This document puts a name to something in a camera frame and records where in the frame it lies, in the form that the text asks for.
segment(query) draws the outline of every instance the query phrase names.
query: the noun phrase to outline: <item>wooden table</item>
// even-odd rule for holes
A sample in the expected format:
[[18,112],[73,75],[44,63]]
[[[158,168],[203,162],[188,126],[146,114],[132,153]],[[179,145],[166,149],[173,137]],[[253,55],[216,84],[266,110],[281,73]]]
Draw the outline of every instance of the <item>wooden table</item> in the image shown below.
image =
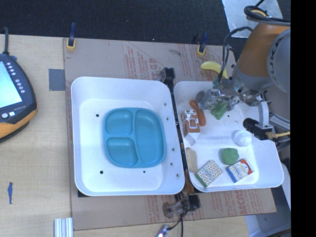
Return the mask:
[[[65,91],[49,90],[49,69],[64,69],[63,38],[9,36],[8,51],[28,75],[39,112],[0,144],[0,236],[52,237],[54,219],[71,217]],[[12,204],[8,186],[13,183]],[[150,237],[162,224],[74,231],[75,237]],[[180,224],[168,237],[181,235]],[[184,222],[184,236],[247,237],[245,217]]]

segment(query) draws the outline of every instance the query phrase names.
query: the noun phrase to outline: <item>button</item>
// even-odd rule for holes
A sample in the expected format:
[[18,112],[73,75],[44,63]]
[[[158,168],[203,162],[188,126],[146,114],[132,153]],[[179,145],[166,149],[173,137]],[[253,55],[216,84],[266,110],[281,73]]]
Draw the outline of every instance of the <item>button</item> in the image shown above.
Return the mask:
[[1,118],[3,118],[3,119],[7,119],[8,117],[9,117],[8,113],[2,113],[1,114]]

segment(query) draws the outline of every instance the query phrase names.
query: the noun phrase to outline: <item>cardboard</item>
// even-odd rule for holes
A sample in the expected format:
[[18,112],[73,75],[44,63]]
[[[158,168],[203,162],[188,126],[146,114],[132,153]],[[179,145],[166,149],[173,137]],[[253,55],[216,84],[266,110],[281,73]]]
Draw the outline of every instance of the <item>cardboard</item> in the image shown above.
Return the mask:
[[[214,71],[202,70],[206,61],[221,63],[222,47],[206,46],[203,57],[196,55],[197,45],[137,42],[101,39],[77,39],[74,49],[63,41],[66,79],[66,107],[71,177],[71,204],[74,230],[175,222],[167,218],[163,204],[173,204],[174,196],[87,197],[74,182],[72,110],[70,88],[82,76],[156,80],[163,68],[174,68],[179,81],[213,81]],[[233,53],[227,62],[227,74],[235,63]],[[201,207],[184,220],[233,217],[276,211],[271,189],[198,193]]]

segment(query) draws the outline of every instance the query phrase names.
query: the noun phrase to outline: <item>dark background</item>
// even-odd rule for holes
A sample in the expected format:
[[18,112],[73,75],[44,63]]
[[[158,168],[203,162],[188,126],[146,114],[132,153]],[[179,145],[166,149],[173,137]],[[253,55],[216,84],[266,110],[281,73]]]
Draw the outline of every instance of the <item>dark background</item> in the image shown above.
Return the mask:
[[[291,19],[291,0],[277,0]],[[222,0],[0,0],[0,27],[9,34],[105,40],[192,43],[207,32],[210,45],[229,33]],[[245,39],[231,38],[235,58]]]

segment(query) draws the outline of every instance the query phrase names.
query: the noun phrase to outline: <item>small box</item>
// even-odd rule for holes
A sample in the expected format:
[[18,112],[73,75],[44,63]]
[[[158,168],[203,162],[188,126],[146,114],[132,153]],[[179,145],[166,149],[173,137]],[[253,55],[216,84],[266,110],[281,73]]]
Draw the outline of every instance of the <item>small box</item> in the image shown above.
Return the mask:
[[228,166],[226,170],[234,183],[254,172],[247,159],[237,161],[235,164]]
[[199,123],[196,110],[185,110],[181,114],[181,122],[184,138],[192,145],[199,137]]
[[202,168],[195,173],[196,178],[206,188],[223,173],[223,170],[214,160],[209,160]]

